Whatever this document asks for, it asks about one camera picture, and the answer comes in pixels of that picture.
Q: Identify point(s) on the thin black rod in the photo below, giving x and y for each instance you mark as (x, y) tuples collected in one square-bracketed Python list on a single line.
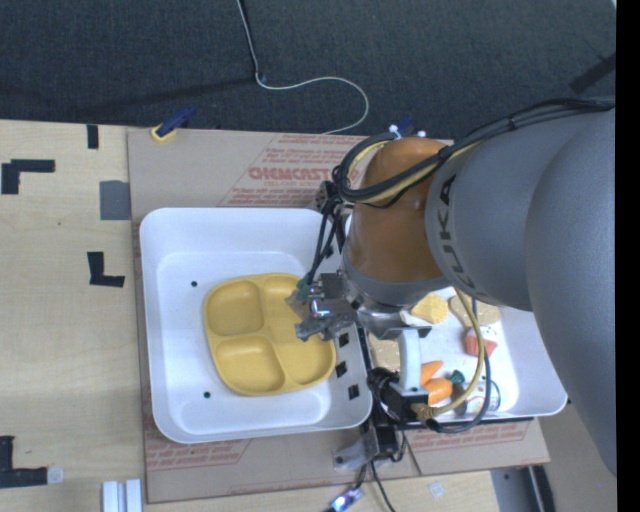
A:
[(365, 345)]

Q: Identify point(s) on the small orange carrot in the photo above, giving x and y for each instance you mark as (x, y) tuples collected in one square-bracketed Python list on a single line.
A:
[(430, 371)]

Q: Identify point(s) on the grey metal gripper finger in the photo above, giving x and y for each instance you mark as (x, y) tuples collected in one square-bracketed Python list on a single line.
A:
[(310, 331), (296, 303)]

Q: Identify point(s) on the brown cardboard board red print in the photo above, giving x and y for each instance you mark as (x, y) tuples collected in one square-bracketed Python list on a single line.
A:
[(210, 170)]

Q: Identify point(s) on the black cylinder on white bracket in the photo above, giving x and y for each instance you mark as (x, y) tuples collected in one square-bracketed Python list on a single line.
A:
[(411, 360)]

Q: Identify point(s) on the white plastic tray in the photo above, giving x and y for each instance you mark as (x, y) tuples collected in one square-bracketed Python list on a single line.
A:
[(525, 370), (175, 325)]

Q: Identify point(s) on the orange carrot with green top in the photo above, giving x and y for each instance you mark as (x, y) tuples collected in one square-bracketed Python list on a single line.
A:
[(440, 390)]

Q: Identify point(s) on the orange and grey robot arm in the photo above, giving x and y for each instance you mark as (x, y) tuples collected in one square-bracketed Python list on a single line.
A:
[(500, 225)]

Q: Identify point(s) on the beige toy biscuit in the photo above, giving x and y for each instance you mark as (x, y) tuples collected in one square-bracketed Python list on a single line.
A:
[(487, 312)]

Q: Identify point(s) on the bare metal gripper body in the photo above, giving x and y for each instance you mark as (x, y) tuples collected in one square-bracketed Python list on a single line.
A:
[(337, 305)]

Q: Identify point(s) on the red and white toy pizza slice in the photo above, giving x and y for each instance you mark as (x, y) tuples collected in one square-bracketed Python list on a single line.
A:
[(472, 344)]

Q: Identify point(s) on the yellow divided plate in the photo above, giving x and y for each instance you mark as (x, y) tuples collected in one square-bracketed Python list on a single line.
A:
[(260, 345)]

